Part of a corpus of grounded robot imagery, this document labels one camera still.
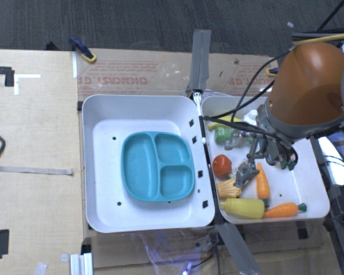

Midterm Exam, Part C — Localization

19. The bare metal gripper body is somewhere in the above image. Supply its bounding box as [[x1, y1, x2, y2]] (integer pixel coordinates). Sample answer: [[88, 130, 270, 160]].
[[256, 105, 296, 166]]

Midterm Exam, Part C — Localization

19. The orange carrot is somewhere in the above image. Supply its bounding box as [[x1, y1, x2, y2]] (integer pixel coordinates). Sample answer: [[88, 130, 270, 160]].
[[255, 162, 271, 207], [263, 202, 308, 219]]

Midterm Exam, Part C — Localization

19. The red tomato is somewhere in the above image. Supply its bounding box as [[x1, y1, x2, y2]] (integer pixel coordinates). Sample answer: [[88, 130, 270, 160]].
[[212, 154, 233, 180]]

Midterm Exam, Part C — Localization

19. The yellow banana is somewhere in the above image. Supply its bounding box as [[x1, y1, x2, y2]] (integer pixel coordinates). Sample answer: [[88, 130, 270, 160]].
[[207, 115, 243, 131]]

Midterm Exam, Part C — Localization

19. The white bottle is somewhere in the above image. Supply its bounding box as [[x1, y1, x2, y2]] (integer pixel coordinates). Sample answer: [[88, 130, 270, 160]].
[[243, 109, 260, 127]]

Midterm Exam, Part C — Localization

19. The yellow squeeze bottle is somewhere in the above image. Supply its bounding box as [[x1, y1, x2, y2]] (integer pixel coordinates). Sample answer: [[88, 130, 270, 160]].
[[219, 197, 266, 220]]

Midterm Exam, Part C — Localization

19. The white plastic tray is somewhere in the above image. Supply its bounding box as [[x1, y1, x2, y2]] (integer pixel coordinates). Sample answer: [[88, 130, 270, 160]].
[[201, 95, 331, 226], [81, 94, 216, 234]]

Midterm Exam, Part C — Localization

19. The blue divided plate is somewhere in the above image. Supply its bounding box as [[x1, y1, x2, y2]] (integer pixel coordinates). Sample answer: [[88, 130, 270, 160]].
[[120, 131, 196, 203]]

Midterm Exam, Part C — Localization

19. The brown cardboard board red print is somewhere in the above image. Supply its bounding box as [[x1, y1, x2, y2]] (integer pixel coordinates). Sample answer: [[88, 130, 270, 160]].
[[76, 48, 344, 270]]

